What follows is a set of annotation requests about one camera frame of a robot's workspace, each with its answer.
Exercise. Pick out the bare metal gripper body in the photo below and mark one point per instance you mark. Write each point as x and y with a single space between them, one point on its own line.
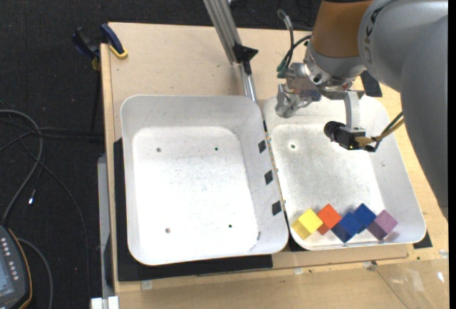
301 81

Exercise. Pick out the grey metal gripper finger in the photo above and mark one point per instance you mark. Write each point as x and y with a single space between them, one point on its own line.
298 104
281 103

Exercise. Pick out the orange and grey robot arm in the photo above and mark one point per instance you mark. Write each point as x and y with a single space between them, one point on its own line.
399 44

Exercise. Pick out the white plastic tray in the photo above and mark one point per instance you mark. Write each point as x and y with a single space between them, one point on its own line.
331 176
192 186

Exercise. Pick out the orange cube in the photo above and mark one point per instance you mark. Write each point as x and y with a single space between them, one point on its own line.
329 215

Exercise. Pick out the pale wood board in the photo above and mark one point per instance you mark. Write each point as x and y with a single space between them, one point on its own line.
171 62

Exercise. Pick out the yellow cube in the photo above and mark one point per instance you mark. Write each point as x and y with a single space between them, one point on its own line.
309 222

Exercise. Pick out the blue cube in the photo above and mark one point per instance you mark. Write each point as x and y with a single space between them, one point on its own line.
365 214
349 227

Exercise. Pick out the purple cube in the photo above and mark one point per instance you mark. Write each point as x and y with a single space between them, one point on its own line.
384 224

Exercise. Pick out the black cylinder on white bracket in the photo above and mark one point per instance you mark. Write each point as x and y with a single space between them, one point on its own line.
347 135

